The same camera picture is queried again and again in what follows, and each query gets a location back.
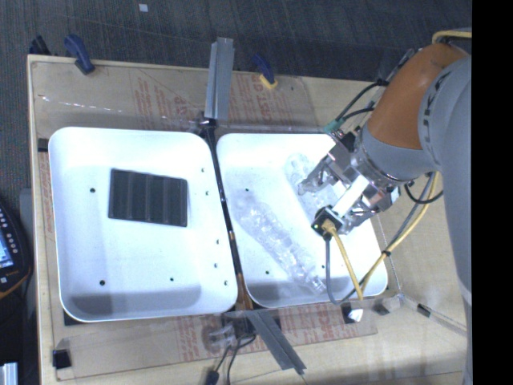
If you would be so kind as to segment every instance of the plastic bottle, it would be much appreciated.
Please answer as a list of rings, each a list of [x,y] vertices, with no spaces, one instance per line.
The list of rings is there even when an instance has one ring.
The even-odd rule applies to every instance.
[[[250,192],[234,196],[236,221],[244,231],[272,255],[280,267],[299,285],[315,294],[325,292],[325,283],[315,272],[315,261],[305,248],[293,242],[271,207],[257,201]]]
[[[299,193],[299,184],[312,172],[315,163],[306,158],[304,154],[293,154],[285,163],[285,175],[292,186],[296,198],[310,222],[315,219],[316,212],[328,205],[335,205],[337,195],[329,185],[317,192]]]

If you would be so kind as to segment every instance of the dark floor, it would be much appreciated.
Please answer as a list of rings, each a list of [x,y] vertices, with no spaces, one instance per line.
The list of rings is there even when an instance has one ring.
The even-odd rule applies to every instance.
[[[93,59],[205,68],[210,44],[228,37],[236,70],[255,71],[259,53],[276,74],[370,81],[434,32],[471,27],[472,0],[1,0],[0,16],[0,198],[19,216],[30,187],[26,54],[38,34],[52,54],[75,33]],[[17,307],[14,294],[1,300],[0,323]],[[34,343],[21,315],[0,326],[0,363]]]

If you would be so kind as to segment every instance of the transparent plastic object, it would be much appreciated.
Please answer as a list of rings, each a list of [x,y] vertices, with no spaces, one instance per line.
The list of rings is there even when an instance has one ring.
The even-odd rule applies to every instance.
[[[315,272],[315,260],[292,240],[269,205],[243,191],[235,196],[234,209],[244,231],[257,240],[297,284],[315,294],[325,292],[325,283]]]
[[[309,160],[304,154],[292,154],[285,163],[285,175],[292,186],[306,217],[313,221],[316,212],[327,205],[335,205],[338,200],[333,187],[327,186],[317,192],[299,193],[299,184],[315,168],[315,162]]]

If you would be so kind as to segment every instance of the white tray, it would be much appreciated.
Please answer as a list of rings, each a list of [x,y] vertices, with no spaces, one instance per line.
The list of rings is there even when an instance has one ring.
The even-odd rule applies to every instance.
[[[62,128],[49,154],[59,293],[71,317],[157,318],[233,306],[232,255],[212,156],[200,137]],[[185,179],[187,227],[108,218],[113,168]]]
[[[303,154],[315,165],[333,147],[324,134],[227,134],[218,141],[217,154],[221,177],[232,218],[242,273],[253,301],[264,307],[295,306],[329,301],[295,284],[273,257],[246,233],[233,213],[233,199],[247,188],[273,208],[292,239],[316,258],[317,274],[325,281],[325,243],[311,229],[311,219],[303,211],[297,194],[285,174],[285,164],[294,154]],[[341,236],[358,278],[380,255],[378,241],[370,221]],[[330,245],[333,293],[337,299],[352,289],[349,274],[336,242]],[[366,296],[378,295],[386,288],[388,277],[381,264],[366,288]]]

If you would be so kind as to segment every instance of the black rectangle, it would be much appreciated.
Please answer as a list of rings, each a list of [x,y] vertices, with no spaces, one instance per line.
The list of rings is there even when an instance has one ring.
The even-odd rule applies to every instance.
[[[182,178],[112,169],[108,216],[186,227],[187,193]]]

